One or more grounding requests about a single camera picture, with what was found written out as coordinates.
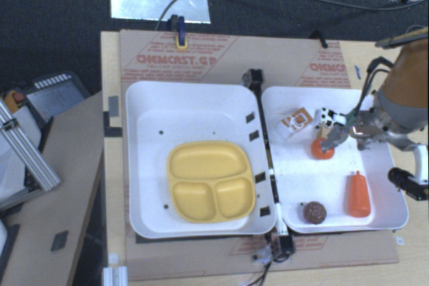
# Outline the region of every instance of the yellow plate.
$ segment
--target yellow plate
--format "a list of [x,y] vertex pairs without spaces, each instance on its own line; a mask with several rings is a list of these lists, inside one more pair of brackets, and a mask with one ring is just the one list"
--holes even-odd
[[167,173],[174,208],[190,222],[235,220],[255,206],[250,163],[236,144],[200,141],[178,145],[168,156]]

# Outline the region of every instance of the snack package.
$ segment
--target snack package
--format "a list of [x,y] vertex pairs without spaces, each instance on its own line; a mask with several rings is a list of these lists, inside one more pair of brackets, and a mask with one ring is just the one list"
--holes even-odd
[[277,125],[277,131],[283,139],[288,139],[290,135],[302,130],[312,122],[313,118],[302,107],[294,113],[283,118]]

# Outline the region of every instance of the chocolate donut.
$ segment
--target chocolate donut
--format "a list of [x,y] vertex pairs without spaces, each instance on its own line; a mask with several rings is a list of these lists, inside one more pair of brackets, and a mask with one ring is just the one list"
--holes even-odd
[[320,224],[326,218],[326,208],[319,202],[309,202],[304,207],[304,218],[313,224]]

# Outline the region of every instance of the wooden table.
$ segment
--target wooden table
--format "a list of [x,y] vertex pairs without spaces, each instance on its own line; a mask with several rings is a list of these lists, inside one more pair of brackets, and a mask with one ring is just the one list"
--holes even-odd
[[[339,42],[343,53],[347,73],[352,88],[360,89],[365,79],[365,71],[370,60],[383,55],[394,61],[396,50],[382,51],[374,47],[372,42]],[[103,32],[102,69],[103,69],[103,110],[109,110],[109,97],[120,95],[120,49],[119,33]],[[362,74],[357,78],[357,66]],[[380,80],[375,79],[373,87],[378,89]],[[121,127],[121,112],[110,118],[110,126]],[[421,143],[428,142],[427,128],[423,132],[414,133],[411,138]],[[395,165],[413,172],[414,158],[412,153],[402,153],[391,148]],[[105,173],[106,173],[106,211],[107,211],[107,252],[119,256],[117,263],[111,267],[126,265],[124,195],[123,195],[123,148],[120,137],[105,138]],[[398,246],[400,258],[398,264],[368,265],[358,267],[341,267],[330,269],[312,269],[297,271],[276,271],[268,273],[266,285],[411,285],[426,283],[429,280],[429,223],[428,203],[416,202],[406,197],[410,219],[406,226],[394,236],[403,238],[404,245]],[[153,281],[130,282],[131,286],[154,285],[246,285],[255,280],[258,274],[236,274],[212,277],[192,277],[181,279],[164,279]]]

